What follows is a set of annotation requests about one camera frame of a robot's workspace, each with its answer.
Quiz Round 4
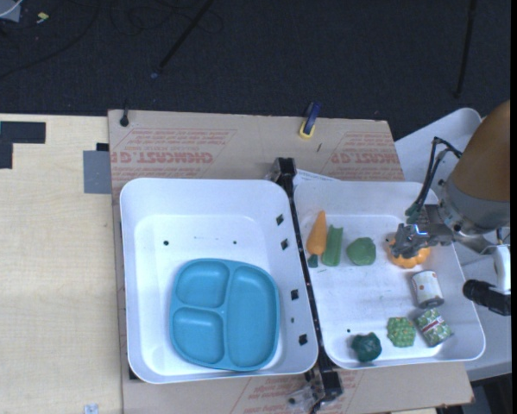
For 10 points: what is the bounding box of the black cylinder on white bracket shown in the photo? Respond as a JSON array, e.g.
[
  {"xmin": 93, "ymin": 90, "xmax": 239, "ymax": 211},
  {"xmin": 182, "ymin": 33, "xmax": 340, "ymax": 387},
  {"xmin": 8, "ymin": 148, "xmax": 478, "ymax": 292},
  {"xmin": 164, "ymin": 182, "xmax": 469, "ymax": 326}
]
[{"xmin": 462, "ymin": 243, "xmax": 512, "ymax": 317}]

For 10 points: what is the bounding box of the thin black and white rod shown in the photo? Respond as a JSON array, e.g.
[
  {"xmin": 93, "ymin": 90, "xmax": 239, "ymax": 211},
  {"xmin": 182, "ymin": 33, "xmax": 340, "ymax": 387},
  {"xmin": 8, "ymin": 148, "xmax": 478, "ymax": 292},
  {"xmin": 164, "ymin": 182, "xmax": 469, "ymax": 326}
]
[{"xmin": 283, "ymin": 174, "xmax": 331, "ymax": 373}]

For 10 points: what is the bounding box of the blue divided plate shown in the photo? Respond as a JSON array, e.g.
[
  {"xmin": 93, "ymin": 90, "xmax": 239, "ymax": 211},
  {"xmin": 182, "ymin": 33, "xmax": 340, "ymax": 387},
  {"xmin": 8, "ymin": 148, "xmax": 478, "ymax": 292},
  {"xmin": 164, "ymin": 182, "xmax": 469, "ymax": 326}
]
[{"xmin": 168, "ymin": 258, "xmax": 281, "ymax": 373}]

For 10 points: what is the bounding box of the white plastic tray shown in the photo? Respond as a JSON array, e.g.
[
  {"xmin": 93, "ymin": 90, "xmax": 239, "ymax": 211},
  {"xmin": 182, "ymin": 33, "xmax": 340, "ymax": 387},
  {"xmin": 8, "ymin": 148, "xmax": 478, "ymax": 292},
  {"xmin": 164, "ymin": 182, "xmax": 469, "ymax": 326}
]
[
  {"xmin": 293, "ymin": 180, "xmax": 487, "ymax": 371},
  {"xmin": 119, "ymin": 177, "xmax": 319, "ymax": 385}
]

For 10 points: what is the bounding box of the orange carrot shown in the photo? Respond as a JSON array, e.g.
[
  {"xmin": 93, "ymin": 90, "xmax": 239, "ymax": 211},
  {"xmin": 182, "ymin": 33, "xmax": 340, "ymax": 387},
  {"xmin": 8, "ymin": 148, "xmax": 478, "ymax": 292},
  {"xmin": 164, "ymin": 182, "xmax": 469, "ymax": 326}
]
[{"xmin": 306, "ymin": 210, "xmax": 329, "ymax": 269}]

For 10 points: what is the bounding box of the light green pepper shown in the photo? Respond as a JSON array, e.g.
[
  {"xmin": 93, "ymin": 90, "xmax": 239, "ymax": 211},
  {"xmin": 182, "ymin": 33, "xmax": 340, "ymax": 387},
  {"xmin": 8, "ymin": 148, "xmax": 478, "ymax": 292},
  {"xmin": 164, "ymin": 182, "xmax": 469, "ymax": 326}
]
[{"xmin": 344, "ymin": 236, "xmax": 377, "ymax": 267}]

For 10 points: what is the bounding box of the green celery stick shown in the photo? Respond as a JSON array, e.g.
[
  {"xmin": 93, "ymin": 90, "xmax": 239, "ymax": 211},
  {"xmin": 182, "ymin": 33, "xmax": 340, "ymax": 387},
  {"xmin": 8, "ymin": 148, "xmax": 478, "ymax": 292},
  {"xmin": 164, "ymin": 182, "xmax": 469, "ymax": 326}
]
[{"xmin": 320, "ymin": 223, "xmax": 344, "ymax": 268}]

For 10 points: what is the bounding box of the orange pumpkin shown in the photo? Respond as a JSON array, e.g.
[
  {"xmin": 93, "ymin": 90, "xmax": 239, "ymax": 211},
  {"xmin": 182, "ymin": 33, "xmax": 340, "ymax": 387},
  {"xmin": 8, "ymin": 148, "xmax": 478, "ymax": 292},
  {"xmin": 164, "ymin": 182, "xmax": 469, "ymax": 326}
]
[{"xmin": 386, "ymin": 236, "xmax": 432, "ymax": 270}]

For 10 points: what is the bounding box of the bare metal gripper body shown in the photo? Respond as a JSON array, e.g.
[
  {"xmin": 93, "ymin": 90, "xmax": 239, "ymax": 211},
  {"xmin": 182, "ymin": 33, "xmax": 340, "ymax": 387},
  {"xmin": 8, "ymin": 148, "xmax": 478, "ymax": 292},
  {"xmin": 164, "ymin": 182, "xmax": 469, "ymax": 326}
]
[{"xmin": 416, "ymin": 204, "xmax": 473, "ymax": 247}]

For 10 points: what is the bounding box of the dark green broccoli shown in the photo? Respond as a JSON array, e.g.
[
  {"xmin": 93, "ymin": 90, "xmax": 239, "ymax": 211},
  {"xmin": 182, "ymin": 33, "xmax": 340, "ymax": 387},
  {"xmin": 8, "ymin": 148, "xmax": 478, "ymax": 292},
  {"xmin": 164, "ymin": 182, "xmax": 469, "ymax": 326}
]
[{"xmin": 350, "ymin": 331, "xmax": 383, "ymax": 364}]

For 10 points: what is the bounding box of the brown cardboard board red print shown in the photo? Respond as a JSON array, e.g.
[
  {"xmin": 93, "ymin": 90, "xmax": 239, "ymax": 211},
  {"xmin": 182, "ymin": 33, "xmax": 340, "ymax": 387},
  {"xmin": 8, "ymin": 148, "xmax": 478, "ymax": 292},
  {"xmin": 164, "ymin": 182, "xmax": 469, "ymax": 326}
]
[{"xmin": 106, "ymin": 109, "xmax": 476, "ymax": 414}]

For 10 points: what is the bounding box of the black block with thin wires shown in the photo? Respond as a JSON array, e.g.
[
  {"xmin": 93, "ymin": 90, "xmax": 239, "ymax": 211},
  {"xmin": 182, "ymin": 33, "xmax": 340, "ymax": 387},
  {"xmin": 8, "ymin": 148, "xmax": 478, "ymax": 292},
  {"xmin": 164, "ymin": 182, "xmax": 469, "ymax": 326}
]
[
  {"xmin": 312, "ymin": 367, "xmax": 344, "ymax": 410},
  {"xmin": 271, "ymin": 157, "xmax": 297, "ymax": 185}
]

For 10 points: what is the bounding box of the green labelled can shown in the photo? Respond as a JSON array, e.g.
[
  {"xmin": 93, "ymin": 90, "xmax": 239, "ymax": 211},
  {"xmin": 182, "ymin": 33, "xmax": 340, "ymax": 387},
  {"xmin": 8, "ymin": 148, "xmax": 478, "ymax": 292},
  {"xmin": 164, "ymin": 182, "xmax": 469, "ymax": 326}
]
[{"xmin": 413, "ymin": 307, "xmax": 454, "ymax": 348}]

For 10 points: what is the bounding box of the white can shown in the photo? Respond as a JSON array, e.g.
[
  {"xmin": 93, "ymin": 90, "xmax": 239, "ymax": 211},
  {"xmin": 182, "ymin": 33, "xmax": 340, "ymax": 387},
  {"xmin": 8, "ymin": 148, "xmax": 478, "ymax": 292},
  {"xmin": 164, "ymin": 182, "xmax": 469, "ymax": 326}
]
[{"xmin": 410, "ymin": 269, "xmax": 445, "ymax": 310}]

